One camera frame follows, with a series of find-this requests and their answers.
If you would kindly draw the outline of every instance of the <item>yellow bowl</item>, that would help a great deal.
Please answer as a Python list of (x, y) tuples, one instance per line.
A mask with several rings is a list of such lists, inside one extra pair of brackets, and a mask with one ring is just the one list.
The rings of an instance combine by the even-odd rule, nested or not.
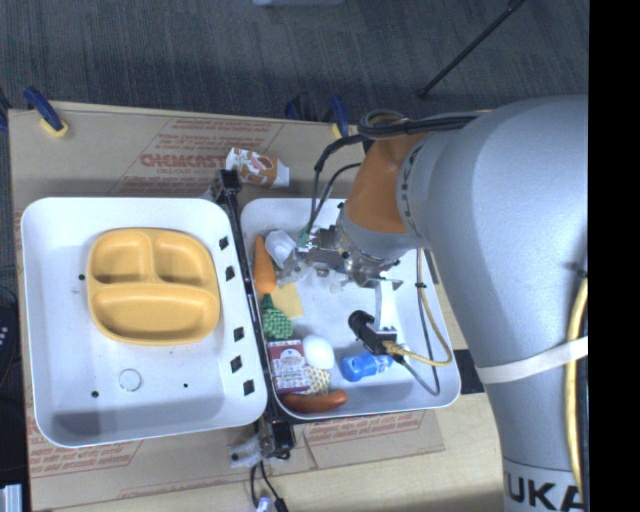
[(177, 345), (205, 338), (220, 319), (211, 254), (197, 239), (165, 229), (117, 229), (89, 254), (89, 309), (116, 341)]

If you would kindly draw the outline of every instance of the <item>white strap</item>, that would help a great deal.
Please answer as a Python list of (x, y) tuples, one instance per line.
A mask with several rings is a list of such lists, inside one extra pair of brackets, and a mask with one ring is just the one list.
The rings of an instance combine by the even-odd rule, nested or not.
[(588, 354), (589, 337), (585, 336), (568, 343), (562, 343), (529, 359), (486, 368), (478, 368), (476, 366), (476, 371), (483, 384), (502, 384), (546, 372)]

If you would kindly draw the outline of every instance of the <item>white ball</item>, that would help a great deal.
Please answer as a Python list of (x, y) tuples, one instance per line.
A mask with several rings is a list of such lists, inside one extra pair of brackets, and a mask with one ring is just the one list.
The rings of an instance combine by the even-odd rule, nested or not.
[(302, 340), (302, 349), (307, 364), (314, 368), (330, 370), (336, 362), (331, 343), (322, 336), (310, 334)]

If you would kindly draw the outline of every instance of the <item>blue plastic bottle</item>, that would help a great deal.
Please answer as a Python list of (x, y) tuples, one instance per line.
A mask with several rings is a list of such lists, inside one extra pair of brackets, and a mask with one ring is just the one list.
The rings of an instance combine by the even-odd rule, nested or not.
[(392, 363), (393, 358), (389, 355), (374, 356), (365, 350), (357, 356), (343, 358), (340, 361), (340, 371), (349, 382), (358, 382), (362, 377), (385, 371)]

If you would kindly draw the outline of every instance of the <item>black hole in bin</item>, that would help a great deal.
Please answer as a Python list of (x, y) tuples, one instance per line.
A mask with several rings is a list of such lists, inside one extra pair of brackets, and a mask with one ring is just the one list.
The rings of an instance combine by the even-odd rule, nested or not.
[(250, 395), (256, 390), (252, 380), (248, 380), (244, 383), (244, 396)]
[(242, 358), (240, 356), (234, 357), (231, 360), (231, 373), (237, 372), (240, 368), (242, 368)]

